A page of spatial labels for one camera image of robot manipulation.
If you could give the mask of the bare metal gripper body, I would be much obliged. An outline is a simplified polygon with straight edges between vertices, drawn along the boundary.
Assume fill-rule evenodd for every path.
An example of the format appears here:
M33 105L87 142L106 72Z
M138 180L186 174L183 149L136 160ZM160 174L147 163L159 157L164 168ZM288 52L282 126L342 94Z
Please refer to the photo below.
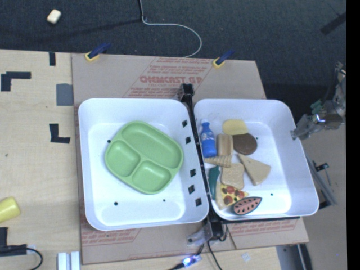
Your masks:
M335 87L332 100L326 100L316 114L316 122L326 129L338 129L346 122L346 78Z

